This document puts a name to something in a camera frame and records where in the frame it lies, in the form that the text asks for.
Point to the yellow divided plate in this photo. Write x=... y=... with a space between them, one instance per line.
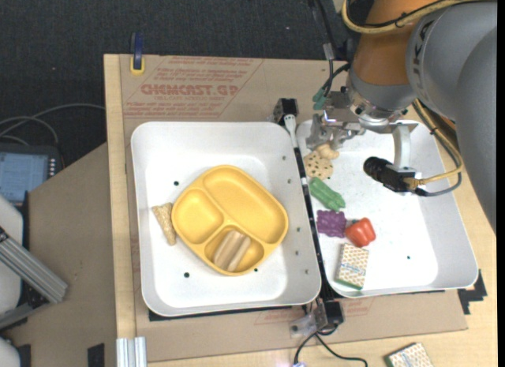
x=236 y=195

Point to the beige hot dog bun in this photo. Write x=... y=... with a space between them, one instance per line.
x=232 y=250

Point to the tan wafer slice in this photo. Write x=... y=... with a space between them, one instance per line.
x=167 y=221

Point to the purple grapes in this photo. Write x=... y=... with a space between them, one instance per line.
x=330 y=223

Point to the patterned white carton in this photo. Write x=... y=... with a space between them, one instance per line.
x=408 y=356
x=352 y=266

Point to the red bell pepper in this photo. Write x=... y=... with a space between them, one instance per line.
x=361 y=233

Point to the black cylinder on white bracket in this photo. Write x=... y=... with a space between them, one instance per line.
x=384 y=172

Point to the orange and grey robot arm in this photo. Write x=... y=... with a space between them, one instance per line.
x=453 y=61

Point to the beige lumpy toy food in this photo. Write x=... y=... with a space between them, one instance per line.
x=328 y=151

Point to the thin black and white rod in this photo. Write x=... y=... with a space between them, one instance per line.
x=304 y=172

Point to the green asparagus bunch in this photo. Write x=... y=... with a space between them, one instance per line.
x=326 y=195

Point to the beige chocolate chip biscuit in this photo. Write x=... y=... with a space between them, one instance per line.
x=317 y=167

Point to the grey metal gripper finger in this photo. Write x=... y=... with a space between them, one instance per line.
x=319 y=132
x=343 y=132

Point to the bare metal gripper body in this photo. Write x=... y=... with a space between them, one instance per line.
x=342 y=108

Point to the brown cardboard board red print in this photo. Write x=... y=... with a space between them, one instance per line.
x=189 y=89

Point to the white plastic tray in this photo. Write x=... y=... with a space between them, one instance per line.
x=236 y=294
x=402 y=223

